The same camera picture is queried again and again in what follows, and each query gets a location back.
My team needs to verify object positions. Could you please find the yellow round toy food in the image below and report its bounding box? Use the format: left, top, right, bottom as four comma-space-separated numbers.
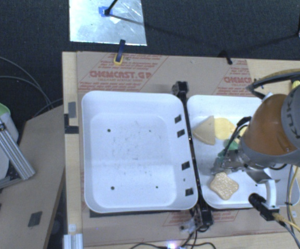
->
214, 117, 237, 140

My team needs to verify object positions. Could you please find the green toy vegetable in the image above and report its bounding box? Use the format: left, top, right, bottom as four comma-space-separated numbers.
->
223, 139, 241, 153

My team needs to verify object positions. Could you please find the brown cardboard board red print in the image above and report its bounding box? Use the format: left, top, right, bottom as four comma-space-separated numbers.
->
76, 51, 300, 246

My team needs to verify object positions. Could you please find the tan square biscuit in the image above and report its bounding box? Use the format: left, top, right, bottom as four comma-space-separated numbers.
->
209, 172, 239, 201

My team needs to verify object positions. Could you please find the thin black rod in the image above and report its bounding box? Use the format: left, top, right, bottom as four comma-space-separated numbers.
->
180, 91, 208, 214

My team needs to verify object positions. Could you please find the pale yellow pizza slice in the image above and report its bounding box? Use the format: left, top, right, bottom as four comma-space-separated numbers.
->
193, 115, 216, 146

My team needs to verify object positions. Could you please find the white plastic tray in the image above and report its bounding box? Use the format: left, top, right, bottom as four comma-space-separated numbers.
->
81, 90, 199, 214
186, 94, 300, 209

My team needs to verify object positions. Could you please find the black cylinder on white bracket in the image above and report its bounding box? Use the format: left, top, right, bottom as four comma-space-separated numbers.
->
248, 178, 281, 222

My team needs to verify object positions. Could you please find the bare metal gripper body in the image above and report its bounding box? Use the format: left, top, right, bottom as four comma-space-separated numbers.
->
211, 149, 252, 176

